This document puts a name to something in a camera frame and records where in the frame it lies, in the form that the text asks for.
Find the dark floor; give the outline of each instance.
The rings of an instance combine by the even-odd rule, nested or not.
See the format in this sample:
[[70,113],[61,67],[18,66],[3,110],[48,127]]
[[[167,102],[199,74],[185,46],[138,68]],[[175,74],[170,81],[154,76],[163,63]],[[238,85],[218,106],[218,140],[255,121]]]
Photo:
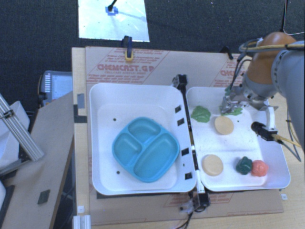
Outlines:
[[[238,52],[243,42],[281,28],[284,2],[145,0],[150,43],[134,47],[218,52],[227,45]],[[289,0],[287,32],[304,31],[304,4]],[[295,38],[304,40],[304,34]],[[71,48],[89,45],[120,42],[80,39],[78,0],[0,0],[0,93],[9,104],[20,100],[26,111],[35,111],[40,76],[46,70],[71,71]],[[69,207],[68,201],[63,204]],[[61,223],[65,218],[62,212]]]

